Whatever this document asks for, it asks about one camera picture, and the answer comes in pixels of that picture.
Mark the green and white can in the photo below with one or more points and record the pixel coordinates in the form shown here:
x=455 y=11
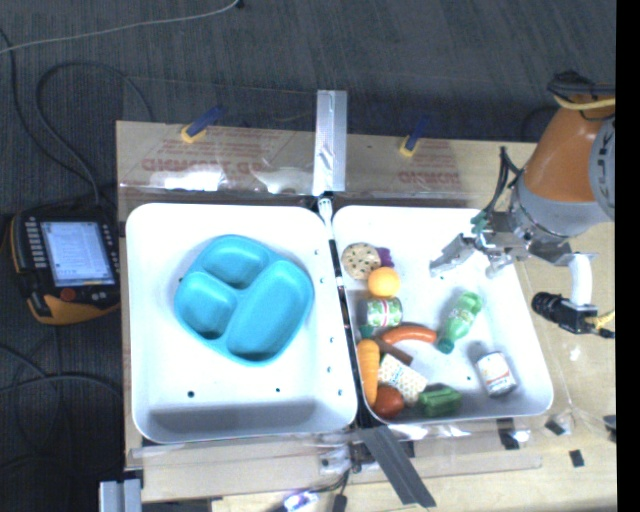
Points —
x=384 y=312

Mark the brown stick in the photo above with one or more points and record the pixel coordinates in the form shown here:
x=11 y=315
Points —
x=397 y=352

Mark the small teal piece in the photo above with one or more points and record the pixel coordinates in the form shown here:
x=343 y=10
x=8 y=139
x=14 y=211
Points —
x=366 y=331

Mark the white yellow patterned packet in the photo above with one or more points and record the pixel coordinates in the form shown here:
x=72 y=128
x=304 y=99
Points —
x=402 y=377

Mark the brown cardboard board red print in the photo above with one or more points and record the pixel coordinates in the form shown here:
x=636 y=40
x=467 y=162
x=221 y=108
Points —
x=575 y=400

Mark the black cylinder on white bracket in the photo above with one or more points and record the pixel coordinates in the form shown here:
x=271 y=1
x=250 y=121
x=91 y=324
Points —
x=580 y=280

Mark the white plastic tray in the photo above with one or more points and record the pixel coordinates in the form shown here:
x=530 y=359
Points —
x=500 y=320
x=235 y=400

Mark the orange toy fruit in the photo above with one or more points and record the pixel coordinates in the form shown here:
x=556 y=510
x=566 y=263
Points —
x=384 y=282

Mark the blue divided plate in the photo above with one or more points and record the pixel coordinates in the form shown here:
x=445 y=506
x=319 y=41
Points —
x=265 y=315

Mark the tan dotted biscuit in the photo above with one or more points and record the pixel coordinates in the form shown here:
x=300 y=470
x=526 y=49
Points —
x=359 y=260

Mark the red toy tomato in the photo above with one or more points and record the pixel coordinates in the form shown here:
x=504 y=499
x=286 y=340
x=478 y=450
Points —
x=388 y=402

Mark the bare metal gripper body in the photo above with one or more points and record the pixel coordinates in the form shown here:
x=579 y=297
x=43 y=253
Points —
x=510 y=237

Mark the purple grapes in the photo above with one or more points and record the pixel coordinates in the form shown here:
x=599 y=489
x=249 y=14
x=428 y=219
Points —
x=386 y=256

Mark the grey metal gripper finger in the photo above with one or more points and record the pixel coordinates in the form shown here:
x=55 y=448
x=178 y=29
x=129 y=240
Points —
x=452 y=255
x=498 y=263

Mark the orange carrot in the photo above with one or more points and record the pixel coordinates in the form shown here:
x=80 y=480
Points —
x=369 y=367

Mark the green plastic bottle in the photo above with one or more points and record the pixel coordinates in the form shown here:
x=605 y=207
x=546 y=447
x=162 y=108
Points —
x=459 y=317

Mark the orange-red sausage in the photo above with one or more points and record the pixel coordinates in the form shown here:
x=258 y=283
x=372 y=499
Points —
x=407 y=333

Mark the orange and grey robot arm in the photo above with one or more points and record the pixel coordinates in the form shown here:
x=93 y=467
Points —
x=560 y=165

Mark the white can orange label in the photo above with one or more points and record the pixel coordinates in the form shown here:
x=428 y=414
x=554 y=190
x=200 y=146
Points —
x=496 y=374

